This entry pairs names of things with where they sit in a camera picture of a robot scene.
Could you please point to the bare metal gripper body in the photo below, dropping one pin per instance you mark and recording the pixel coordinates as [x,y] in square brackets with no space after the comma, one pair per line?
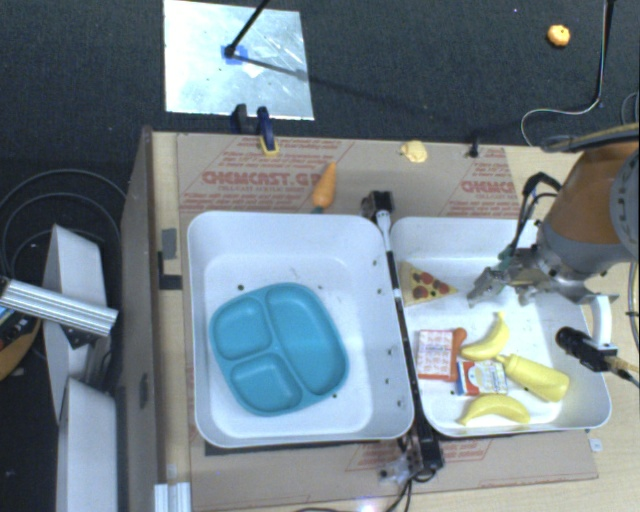
[530,270]

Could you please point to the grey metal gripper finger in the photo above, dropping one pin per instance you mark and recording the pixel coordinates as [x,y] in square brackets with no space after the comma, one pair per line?
[528,294]
[486,285]

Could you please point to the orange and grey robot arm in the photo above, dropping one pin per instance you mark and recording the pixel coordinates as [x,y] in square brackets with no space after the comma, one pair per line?
[580,200]

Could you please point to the yellow banana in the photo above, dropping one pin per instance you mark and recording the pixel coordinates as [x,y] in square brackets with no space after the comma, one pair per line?
[497,409]
[490,342]

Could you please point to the white plastic tray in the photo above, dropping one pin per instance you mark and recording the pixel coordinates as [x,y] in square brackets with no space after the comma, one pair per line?
[280,250]
[450,240]

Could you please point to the orange sausage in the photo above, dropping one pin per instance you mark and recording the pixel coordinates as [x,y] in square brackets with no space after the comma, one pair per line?
[459,337]

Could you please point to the toy pizza slice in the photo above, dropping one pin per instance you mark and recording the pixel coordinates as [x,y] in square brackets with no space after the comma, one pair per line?
[422,285]

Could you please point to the yellow squeeze bottle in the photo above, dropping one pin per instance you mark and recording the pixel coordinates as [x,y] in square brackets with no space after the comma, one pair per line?
[537,377]

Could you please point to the orange and white packet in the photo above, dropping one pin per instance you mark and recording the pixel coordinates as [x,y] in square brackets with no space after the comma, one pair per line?
[436,355]

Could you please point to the thin black and white rod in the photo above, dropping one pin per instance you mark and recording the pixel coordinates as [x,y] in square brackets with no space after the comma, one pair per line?
[403,320]

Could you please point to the red blue white carton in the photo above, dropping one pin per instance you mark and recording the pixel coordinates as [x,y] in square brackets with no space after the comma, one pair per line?
[482,377]

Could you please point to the pale yellow toy lump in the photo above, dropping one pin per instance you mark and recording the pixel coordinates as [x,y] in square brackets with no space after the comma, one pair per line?
[414,151]

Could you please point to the orange carrot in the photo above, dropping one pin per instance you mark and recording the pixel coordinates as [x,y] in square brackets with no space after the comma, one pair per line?
[325,189]

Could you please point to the blue divided plate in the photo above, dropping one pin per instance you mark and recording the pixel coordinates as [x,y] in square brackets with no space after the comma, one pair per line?
[280,345]

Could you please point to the brown cardboard board red print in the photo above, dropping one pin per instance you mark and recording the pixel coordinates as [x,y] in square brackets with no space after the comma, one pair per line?
[280,180]

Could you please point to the orange round biscuit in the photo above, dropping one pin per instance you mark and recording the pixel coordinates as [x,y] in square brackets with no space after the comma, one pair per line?
[558,35]

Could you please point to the black cylinder on white bracket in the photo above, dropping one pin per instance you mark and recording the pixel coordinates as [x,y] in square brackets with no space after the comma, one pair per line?
[582,346]

